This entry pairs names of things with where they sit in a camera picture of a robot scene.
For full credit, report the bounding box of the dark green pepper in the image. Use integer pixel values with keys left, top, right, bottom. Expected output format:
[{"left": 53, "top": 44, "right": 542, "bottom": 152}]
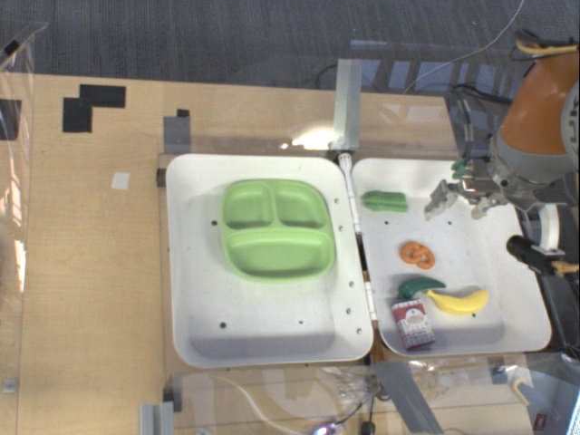
[{"left": 397, "top": 276, "right": 447, "bottom": 301}]

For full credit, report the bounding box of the light green pea pod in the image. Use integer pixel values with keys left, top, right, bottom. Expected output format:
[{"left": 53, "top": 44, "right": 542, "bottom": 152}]
[{"left": 361, "top": 190, "right": 410, "bottom": 213}]

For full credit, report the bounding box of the orange pretzel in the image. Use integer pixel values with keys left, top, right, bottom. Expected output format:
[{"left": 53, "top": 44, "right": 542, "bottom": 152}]
[{"left": 399, "top": 241, "right": 437, "bottom": 271}]

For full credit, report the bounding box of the red and white carton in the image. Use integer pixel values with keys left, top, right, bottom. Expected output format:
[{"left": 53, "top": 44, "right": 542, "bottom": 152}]
[{"left": 391, "top": 299, "right": 437, "bottom": 352}]

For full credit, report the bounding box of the green divided plate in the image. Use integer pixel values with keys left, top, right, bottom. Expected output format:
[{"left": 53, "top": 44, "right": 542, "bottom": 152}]
[{"left": 219, "top": 179, "right": 337, "bottom": 284}]

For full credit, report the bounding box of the black cylinder on white bracket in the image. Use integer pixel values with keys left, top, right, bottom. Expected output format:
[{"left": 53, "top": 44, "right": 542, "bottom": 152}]
[{"left": 506, "top": 203, "right": 566, "bottom": 276}]

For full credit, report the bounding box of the white plastic tray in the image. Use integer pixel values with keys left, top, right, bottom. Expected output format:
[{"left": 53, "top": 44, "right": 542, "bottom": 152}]
[
  {"left": 351, "top": 157, "right": 553, "bottom": 359},
  {"left": 164, "top": 153, "right": 375, "bottom": 370}
]

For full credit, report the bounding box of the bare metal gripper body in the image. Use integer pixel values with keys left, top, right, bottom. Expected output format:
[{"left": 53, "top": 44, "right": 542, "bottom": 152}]
[{"left": 458, "top": 158, "right": 516, "bottom": 206}]

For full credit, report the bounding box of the thin black and white rod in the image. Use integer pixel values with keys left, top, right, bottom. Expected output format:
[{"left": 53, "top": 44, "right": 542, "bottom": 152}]
[{"left": 338, "top": 152, "right": 379, "bottom": 322}]

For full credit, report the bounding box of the yellow banana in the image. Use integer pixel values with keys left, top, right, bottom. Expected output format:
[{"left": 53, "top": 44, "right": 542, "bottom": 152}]
[{"left": 426, "top": 288, "right": 490, "bottom": 315}]

